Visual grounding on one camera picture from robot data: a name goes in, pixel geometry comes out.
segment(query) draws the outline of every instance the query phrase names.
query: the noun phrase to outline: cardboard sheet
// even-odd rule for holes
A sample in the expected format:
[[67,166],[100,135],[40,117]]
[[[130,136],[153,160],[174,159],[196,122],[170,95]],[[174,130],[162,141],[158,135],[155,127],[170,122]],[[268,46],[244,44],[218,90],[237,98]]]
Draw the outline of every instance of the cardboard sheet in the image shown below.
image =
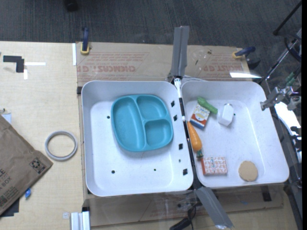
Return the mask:
[[52,164],[0,115],[0,215]]
[[[90,43],[90,53],[76,44],[78,88],[93,80],[164,81],[172,64],[172,45]],[[233,59],[236,47],[188,46],[185,75],[205,80],[232,80],[230,72],[249,73],[246,59]]]

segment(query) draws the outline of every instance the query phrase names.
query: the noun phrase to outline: blue divided plate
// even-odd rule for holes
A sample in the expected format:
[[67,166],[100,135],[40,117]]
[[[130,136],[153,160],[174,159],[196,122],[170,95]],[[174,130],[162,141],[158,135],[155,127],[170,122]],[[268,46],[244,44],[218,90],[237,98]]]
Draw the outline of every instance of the blue divided plate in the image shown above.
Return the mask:
[[111,121],[120,146],[128,151],[148,151],[173,139],[172,121],[164,102],[155,95],[126,95],[114,101]]

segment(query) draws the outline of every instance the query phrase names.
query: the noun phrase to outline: round cookie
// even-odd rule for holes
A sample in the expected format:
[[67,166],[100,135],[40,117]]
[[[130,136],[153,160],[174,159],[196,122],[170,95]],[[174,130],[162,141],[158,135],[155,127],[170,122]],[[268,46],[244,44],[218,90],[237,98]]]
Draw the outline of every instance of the round cookie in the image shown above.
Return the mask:
[[247,182],[253,182],[258,177],[258,169],[251,161],[244,161],[239,168],[240,177]]

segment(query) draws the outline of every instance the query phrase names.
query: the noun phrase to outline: gray carpet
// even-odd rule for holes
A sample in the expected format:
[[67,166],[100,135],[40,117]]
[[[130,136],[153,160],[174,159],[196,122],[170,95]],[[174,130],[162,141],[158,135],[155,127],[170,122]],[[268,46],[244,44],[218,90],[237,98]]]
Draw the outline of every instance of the gray carpet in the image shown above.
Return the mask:
[[[283,36],[302,26],[302,7],[280,31],[272,32],[300,0],[77,0],[68,12],[63,0],[0,0],[0,40],[81,41],[83,27],[92,42],[173,44],[174,27],[190,26],[189,45],[255,46],[255,71],[263,76],[285,49]],[[291,57],[275,73],[297,67]]]

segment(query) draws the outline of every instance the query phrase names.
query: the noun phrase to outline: tabletop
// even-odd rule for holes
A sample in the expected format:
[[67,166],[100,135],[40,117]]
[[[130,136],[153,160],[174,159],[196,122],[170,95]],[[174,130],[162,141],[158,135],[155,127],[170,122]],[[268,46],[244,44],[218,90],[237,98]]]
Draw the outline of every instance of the tabletop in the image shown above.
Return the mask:
[[[0,106],[11,112],[12,126],[44,154],[46,138],[57,130],[70,131],[80,147],[82,139],[77,94],[77,73],[80,73],[80,69],[74,65],[73,44],[0,42],[0,51]],[[15,63],[3,62],[3,55],[22,56],[25,62],[46,65],[27,66],[25,80],[23,73],[16,73]],[[72,147],[72,142],[65,137],[52,140],[49,146],[59,156],[69,153]],[[84,202],[81,149],[65,162],[53,162],[51,169],[31,187],[31,196],[28,199],[24,196],[20,198],[19,212],[13,217],[0,218],[1,228],[70,228],[67,216],[71,212],[80,212]],[[295,219],[285,192],[281,192],[281,198],[280,207],[231,212],[228,215],[236,229],[295,229]],[[125,223],[95,229],[169,229],[179,220]],[[198,216],[194,221],[197,229],[216,229],[207,215]]]

